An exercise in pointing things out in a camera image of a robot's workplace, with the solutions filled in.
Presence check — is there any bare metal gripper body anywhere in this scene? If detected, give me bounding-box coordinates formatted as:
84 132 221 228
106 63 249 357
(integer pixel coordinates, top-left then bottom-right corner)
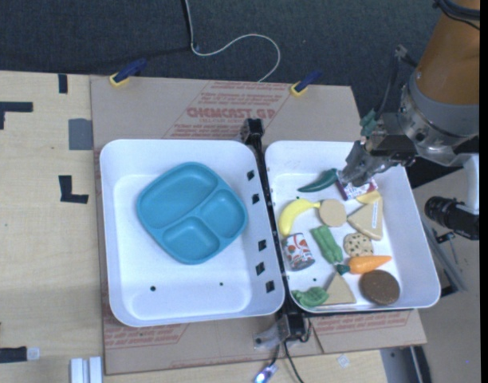
364 88 480 168

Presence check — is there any red and white small carton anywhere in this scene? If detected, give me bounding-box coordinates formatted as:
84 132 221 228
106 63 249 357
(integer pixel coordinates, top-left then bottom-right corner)
335 176 380 202

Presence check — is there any yellow cheese wedge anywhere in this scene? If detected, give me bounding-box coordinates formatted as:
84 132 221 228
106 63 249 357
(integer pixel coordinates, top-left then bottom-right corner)
355 189 383 205

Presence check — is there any green chili pepper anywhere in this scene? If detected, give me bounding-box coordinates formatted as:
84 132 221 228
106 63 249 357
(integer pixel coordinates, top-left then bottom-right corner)
297 168 340 193

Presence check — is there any tan sandwich triangle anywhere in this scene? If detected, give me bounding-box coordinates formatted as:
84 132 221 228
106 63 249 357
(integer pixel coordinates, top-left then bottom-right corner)
346 195 384 242

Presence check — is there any tan round biscuit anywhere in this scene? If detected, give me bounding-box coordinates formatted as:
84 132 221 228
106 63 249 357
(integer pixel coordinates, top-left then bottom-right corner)
318 199 348 228

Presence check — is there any chocolate chip cookie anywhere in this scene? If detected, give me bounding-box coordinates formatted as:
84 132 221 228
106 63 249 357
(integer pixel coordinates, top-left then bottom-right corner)
343 232 375 258

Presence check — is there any green bean bundle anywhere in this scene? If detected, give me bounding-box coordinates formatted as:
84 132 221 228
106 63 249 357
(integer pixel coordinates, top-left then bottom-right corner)
310 224 344 266

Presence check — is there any yellow banana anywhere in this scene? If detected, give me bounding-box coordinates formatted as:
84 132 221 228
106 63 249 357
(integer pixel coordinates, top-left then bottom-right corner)
277 198 322 238

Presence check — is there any orange carrot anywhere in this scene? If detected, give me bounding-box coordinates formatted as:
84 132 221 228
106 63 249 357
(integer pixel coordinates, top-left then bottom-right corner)
336 255 393 275

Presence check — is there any white plastic tray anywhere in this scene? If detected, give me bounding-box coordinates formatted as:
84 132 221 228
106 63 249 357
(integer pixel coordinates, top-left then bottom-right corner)
264 140 442 314
99 138 285 328

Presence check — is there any small red and white can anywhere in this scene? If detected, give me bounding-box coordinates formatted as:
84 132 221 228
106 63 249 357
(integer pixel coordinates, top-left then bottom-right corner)
281 232 316 271

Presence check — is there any brown round patty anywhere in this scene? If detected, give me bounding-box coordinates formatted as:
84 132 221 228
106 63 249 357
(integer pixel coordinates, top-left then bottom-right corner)
358 269 401 306

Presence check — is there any tan bread triangle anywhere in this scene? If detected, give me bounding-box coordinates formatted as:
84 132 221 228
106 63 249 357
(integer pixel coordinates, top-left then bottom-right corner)
321 272 357 306

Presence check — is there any green lettuce leaf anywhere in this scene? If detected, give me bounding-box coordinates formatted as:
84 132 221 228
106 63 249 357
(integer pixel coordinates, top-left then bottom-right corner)
291 286 329 308

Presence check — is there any blue divided plate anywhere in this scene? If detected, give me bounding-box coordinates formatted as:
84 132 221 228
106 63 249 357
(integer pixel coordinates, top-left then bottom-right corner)
136 161 249 266

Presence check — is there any brown cardboard board, red print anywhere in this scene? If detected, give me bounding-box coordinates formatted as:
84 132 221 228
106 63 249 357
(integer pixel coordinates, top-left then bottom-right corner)
89 74 427 376

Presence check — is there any black cylinder on white bracket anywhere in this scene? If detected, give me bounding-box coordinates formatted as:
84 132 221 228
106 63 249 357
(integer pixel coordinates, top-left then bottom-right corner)
423 152 481 241

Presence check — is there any black block with thin wires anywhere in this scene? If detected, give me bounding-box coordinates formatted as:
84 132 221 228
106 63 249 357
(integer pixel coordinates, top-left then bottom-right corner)
238 117 266 146
274 311 309 343

